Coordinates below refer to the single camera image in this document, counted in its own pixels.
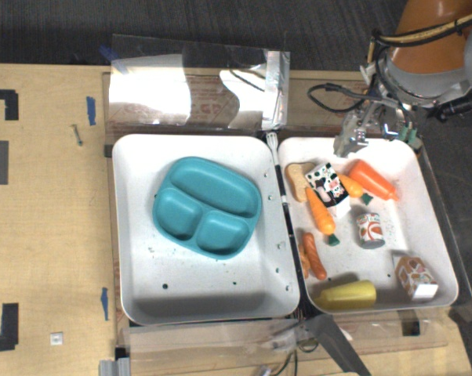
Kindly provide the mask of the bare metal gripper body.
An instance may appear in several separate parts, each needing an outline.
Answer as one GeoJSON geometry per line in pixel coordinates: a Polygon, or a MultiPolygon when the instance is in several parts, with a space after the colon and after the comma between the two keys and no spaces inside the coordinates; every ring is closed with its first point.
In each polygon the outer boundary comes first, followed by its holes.
{"type": "Polygon", "coordinates": [[[343,132],[400,132],[405,126],[404,109],[396,99],[374,92],[357,97],[361,104],[345,116],[343,132]]]}

